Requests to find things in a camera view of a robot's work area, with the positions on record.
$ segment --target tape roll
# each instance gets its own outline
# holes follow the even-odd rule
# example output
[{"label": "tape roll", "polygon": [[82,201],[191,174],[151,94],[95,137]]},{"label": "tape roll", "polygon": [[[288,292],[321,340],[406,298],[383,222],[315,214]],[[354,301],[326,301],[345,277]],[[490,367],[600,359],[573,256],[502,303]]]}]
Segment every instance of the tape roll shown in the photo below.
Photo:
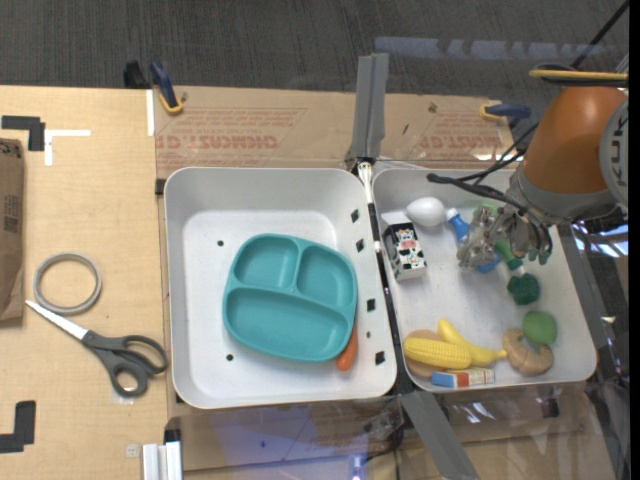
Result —
[{"label": "tape roll", "polygon": [[[40,283],[42,282],[42,277],[44,276],[44,273],[53,265],[57,263],[61,263],[63,261],[76,261],[78,263],[82,263],[91,271],[91,273],[93,274],[93,278],[95,279],[95,282],[96,282],[93,292],[91,293],[89,298],[76,306],[71,306],[71,307],[56,306],[55,304],[52,304],[47,299],[45,299],[44,296],[42,295],[42,292],[40,291]],[[88,256],[85,256],[84,254],[80,254],[77,252],[61,252],[58,254],[54,254],[53,256],[49,256],[37,268],[33,278],[33,295],[38,301],[38,304],[60,315],[76,315],[78,313],[82,313],[83,311],[86,311],[96,303],[96,301],[98,300],[98,297],[100,296],[101,291],[102,291],[102,276],[100,274],[100,271],[98,270],[98,266]]]}]

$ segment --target scissors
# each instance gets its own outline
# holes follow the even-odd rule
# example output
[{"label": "scissors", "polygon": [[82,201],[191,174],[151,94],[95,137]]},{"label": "scissors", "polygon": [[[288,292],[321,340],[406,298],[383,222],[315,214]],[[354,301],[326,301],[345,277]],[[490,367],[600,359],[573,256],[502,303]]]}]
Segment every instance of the scissors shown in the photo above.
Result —
[{"label": "scissors", "polygon": [[[165,351],[159,343],[146,336],[129,335],[106,338],[89,329],[80,327],[71,320],[49,311],[33,301],[28,300],[26,304],[51,323],[71,334],[96,354],[106,367],[113,388],[121,396],[133,397],[141,395],[147,389],[149,376],[167,369],[169,362]],[[142,346],[145,350],[151,349],[155,351],[154,355],[157,356],[159,362],[151,361],[147,354],[132,350],[129,345]],[[121,373],[131,375],[136,381],[136,386],[124,386],[118,378]]]}]

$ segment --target green toy ball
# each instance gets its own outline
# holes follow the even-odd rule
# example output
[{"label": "green toy ball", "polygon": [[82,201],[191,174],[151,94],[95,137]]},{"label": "green toy ball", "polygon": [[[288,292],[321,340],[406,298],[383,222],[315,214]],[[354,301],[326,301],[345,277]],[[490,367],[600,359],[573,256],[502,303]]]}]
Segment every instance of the green toy ball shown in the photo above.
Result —
[{"label": "green toy ball", "polygon": [[556,319],[543,311],[529,311],[522,320],[522,332],[536,345],[551,345],[558,335]]}]

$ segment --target teal divided plate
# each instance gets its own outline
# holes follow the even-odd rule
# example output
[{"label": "teal divided plate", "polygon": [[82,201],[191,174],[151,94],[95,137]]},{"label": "teal divided plate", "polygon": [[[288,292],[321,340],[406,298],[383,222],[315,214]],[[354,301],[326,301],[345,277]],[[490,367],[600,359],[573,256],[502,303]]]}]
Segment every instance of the teal divided plate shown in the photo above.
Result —
[{"label": "teal divided plate", "polygon": [[224,325],[237,341],[292,361],[319,363],[347,344],[356,311],[352,265],[337,251],[289,235],[247,240],[224,290]]}]

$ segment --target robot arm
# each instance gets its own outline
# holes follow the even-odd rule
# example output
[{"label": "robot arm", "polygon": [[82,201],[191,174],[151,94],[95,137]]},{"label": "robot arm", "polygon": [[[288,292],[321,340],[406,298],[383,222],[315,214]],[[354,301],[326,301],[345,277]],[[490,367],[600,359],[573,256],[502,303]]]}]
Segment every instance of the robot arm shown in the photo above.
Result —
[{"label": "robot arm", "polygon": [[460,266],[488,262],[499,240],[507,240],[516,257],[544,264],[551,253],[549,226],[628,206],[628,123],[629,99],[621,90],[562,89],[511,176],[507,203],[476,212],[474,235],[458,250]]}]

